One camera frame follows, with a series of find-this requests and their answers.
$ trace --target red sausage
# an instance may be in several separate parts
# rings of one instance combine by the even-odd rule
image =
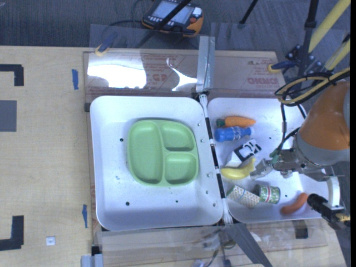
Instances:
[[[298,211],[305,204],[307,199],[308,199],[308,194],[301,193],[293,204],[282,207],[280,209],[280,212],[282,214],[288,215],[295,211]]]

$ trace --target light wood tabletop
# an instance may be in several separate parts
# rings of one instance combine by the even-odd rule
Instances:
[[[24,243],[0,251],[1,267],[80,266],[81,256],[91,253],[91,152],[83,80],[88,50],[0,47],[0,64],[24,68],[24,86],[14,86],[13,72],[0,72],[0,100],[17,102],[16,131],[0,131],[0,240],[11,238],[12,217],[24,216]],[[78,89],[72,70],[78,72]],[[345,266],[335,232],[325,222],[322,227],[325,244],[267,252],[268,259],[274,266]],[[245,255],[233,255],[231,262],[234,258],[236,266],[250,264]]]

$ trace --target gray square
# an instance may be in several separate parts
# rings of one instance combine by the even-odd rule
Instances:
[[[17,101],[0,100],[0,132],[16,131]]]

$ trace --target green plate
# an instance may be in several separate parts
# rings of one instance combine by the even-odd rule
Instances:
[[[134,123],[128,133],[127,158],[132,176],[146,185],[185,185],[199,169],[194,134],[175,121]]]

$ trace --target orange toy carrot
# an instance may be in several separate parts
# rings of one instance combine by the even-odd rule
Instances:
[[[307,193],[301,193],[298,198],[296,198],[296,201],[288,206],[284,206],[280,209],[280,212],[282,214],[288,215],[291,214],[295,211],[298,211],[306,202],[308,199],[308,194]]]
[[[240,116],[229,116],[229,117],[226,117],[224,120],[218,119],[216,121],[216,125],[218,127],[239,126],[239,127],[246,128],[246,127],[252,126],[254,123],[256,123],[256,121],[253,120],[252,118],[246,118],[246,117],[240,117]]]

